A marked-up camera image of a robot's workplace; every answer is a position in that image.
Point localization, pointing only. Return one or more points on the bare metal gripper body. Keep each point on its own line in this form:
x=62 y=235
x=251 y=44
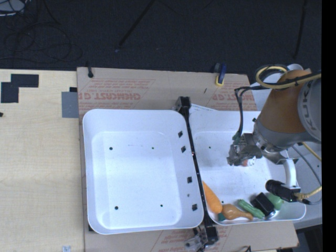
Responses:
x=250 y=146

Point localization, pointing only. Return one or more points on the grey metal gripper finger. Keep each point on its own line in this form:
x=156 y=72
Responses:
x=241 y=159
x=231 y=156

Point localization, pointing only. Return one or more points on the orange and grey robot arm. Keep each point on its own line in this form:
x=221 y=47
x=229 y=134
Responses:
x=283 y=106

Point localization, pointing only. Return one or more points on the small orange and white item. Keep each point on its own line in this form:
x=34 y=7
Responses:
x=248 y=162

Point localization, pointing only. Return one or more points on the white plastic tray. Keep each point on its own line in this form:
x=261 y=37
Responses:
x=136 y=177
x=236 y=182

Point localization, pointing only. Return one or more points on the orange carrot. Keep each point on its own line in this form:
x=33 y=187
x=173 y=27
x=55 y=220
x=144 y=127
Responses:
x=212 y=198

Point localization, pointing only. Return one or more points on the green pea pod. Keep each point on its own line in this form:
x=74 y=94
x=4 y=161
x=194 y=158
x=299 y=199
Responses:
x=250 y=208

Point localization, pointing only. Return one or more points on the black box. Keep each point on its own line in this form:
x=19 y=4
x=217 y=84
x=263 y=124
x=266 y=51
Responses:
x=263 y=204

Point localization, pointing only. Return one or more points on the tan pear-shaped squash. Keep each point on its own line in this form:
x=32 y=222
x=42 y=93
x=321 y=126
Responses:
x=232 y=212

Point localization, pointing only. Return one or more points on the light green toy vegetable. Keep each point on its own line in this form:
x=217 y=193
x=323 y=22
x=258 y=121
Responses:
x=276 y=201

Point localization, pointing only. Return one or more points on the white printed paper sheet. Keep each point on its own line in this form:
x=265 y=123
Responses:
x=203 y=108

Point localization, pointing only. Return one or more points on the brown cardboard board red print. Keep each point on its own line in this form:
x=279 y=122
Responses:
x=147 y=96

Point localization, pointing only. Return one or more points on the black cylinder on white bracket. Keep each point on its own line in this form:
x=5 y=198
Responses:
x=282 y=189

